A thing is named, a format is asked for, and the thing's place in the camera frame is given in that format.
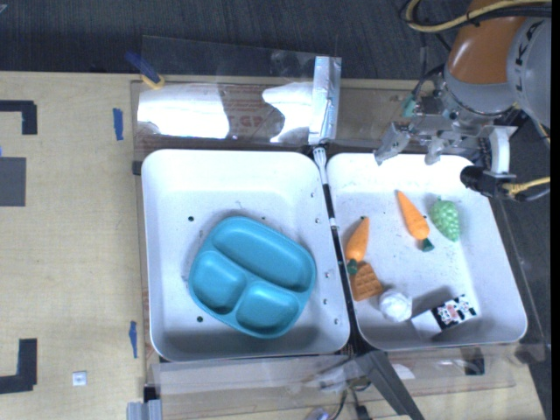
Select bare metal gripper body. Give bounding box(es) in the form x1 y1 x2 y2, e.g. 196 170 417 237
407 92 505 149

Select green toy grapes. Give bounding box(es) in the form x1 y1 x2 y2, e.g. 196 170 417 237
428 196 462 243

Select orange toy carrot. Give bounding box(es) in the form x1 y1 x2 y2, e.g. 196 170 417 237
344 216 371 276
395 189 436 253

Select white plastic tray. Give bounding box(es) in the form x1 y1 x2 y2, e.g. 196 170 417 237
325 151 529 353
140 148 352 363

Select orange waffle biscuit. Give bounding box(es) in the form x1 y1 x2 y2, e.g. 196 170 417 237
349 261 384 303

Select white crumpled ball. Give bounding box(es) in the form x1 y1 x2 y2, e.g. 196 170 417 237
377 289 414 324

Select cow print carton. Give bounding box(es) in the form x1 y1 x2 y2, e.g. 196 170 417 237
410 294 479 333

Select blue divided plate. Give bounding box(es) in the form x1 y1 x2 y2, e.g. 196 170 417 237
187 214 318 340

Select black cylinder on white bracket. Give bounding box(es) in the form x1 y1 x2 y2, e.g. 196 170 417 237
458 126 518 199

